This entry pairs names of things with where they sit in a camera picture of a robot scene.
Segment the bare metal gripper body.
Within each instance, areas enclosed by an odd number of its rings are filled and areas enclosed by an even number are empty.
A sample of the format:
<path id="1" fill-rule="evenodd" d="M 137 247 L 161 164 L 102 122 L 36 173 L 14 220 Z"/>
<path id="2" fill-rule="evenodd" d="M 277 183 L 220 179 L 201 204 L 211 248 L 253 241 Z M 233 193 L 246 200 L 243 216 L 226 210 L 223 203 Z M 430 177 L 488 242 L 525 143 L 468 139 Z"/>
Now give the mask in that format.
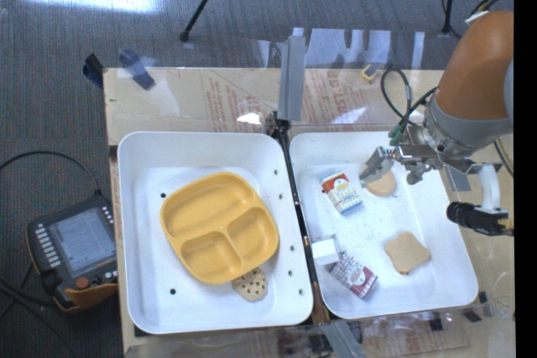
<path id="1" fill-rule="evenodd" d="M 413 174 L 449 166 L 463 174 L 473 173 L 477 164 L 471 156 L 477 147 L 444 136 L 440 129 L 409 124 L 395 149 L 395 159 Z"/>

